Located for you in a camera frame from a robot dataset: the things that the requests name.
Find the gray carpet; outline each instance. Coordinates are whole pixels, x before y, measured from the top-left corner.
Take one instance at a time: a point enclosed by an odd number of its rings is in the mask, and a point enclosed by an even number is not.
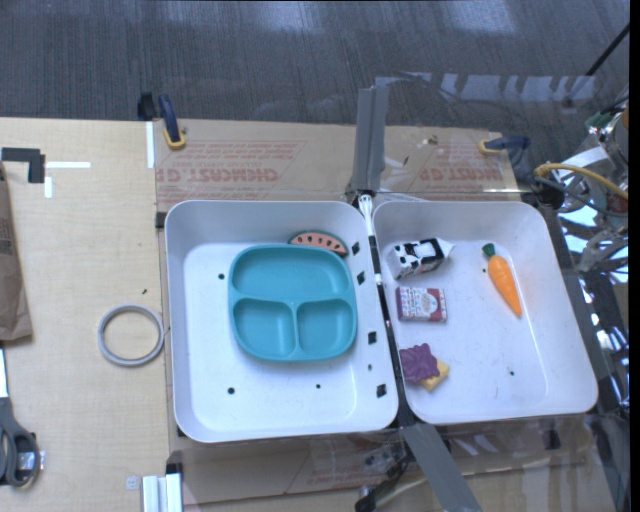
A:
[[[565,159],[629,81],[630,0],[162,2],[3,0],[0,115],[136,119],[143,91],[179,117],[355,122],[393,86],[389,124],[482,127]]]

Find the brown paper bag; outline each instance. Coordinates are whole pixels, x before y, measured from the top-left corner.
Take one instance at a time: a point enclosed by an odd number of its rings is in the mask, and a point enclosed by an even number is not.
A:
[[[13,236],[6,176],[0,162],[0,340],[8,341],[28,336],[32,333],[32,327]]]

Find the watermelon slice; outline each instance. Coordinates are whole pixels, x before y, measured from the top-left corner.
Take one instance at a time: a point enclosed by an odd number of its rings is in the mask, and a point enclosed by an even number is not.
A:
[[[321,247],[335,252],[338,256],[348,254],[347,246],[337,236],[324,231],[303,231],[294,235],[289,240],[290,244],[308,245],[311,247]]]

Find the toy food package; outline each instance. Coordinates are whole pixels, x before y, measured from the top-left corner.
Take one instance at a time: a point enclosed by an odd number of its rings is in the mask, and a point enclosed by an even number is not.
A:
[[[387,252],[386,262],[394,279],[402,279],[437,269],[453,249],[440,238],[396,244]]]
[[[396,288],[398,320],[422,320],[444,322],[447,319],[447,304],[444,290],[440,288]]]

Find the white tray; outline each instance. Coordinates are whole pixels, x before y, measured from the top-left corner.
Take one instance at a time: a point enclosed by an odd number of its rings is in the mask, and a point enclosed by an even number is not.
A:
[[[448,363],[432,391],[407,383],[409,406],[437,425],[581,413],[597,385],[548,228],[518,202],[388,202],[374,212],[382,277],[399,348],[427,342]],[[396,281],[384,265],[399,242],[439,237],[455,244],[436,270]],[[523,313],[498,295],[482,245],[511,263]],[[399,321],[398,285],[443,288],[445,323]]]
[[[345,257],[356,290],[356,339],[344,354],[321,362],[254,358],[238,346],[230,326],[231,263],[247,247],[286,243],[308,229],[359,245],[357,254]],[[398,392],[366,227],[355,208],[340,202],[187,201],[167,215],[165,235],[174,412],[188,437],[226,442],[364,432],[393,421]]]

